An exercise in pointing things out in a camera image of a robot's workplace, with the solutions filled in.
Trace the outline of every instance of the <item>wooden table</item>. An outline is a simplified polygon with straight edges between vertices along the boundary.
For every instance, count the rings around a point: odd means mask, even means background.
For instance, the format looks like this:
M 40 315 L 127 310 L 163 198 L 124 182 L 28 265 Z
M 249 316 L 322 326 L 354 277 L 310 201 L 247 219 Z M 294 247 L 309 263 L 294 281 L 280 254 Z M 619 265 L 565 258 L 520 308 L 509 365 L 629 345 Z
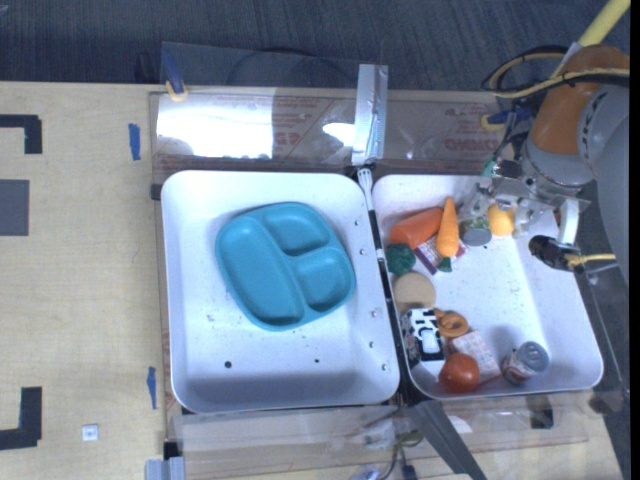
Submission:
M 0 236 L 0 353 L 8 365 L 0 375 L 0 429 L 18 427 L 21 388 L 42 388 L 41 439 L 37 447 L 0 451 L 0 478 L 129 480 L 143 478 L 145 461 L 162 456 L 167 427 L 149 197 L 149 94 L 159 89 L 0 85 L 0 114 L 37 115 L 43 129 L 42 154 L 27 155 L 24 130 L 0 128 L 0 179 L 29 180 L 30 198 L 28 236 Z M 140 160 L 132 157 L 129 124 L 140 129 Z M 563 422 L 567 431 L 571 418 Z M 489 478 L 620 478 L 602 419 L 578 420 L 587 439 L 519 448 L 514 434 L 512 449 L 475 457 Z M 91 424 L 99 437 L 84 441 L 82 428 Z M 458 478 L 437 457 L 414 464 L 420 478 Z M 340 479 L 357 469 L 261 478 Z

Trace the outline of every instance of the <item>blue tape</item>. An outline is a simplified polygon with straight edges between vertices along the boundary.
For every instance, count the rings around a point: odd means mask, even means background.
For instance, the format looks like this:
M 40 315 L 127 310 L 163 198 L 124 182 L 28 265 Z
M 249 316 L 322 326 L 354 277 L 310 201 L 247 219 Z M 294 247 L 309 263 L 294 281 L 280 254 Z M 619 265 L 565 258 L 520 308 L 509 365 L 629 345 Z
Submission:
M 140 127 L 129 123 L 129 147 L 134 160 L 140 160 Z
M 156 369 L 153 366 L 149 366 L 147 387 L 149 388 L 149 394 L 151 395 L 151 408 L 155 410 L 158 407 L 156 406 Z

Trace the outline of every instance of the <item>metal leg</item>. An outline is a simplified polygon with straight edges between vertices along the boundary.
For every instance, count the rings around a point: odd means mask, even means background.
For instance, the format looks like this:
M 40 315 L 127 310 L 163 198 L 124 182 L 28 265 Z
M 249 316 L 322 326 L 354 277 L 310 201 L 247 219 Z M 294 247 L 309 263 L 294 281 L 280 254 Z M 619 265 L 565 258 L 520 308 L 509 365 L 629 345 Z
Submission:
M 440 402 L 421 402 L 409 407 L 407 413 L 454 473 L 467 474 L 473 480 L 487 480 Z

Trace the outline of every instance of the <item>tin can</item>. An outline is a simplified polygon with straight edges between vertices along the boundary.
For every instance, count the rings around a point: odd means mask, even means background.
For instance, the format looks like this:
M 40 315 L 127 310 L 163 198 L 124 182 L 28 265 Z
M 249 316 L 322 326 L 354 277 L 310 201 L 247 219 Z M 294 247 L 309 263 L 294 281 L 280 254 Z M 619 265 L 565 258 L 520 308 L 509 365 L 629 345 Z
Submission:
M 547 366 L 549 355 L 544 347 L 535 341 L 527 341 L 504 358 L 500 369 L 505 379 L 512 384 L 520 384 L 543 372 Z

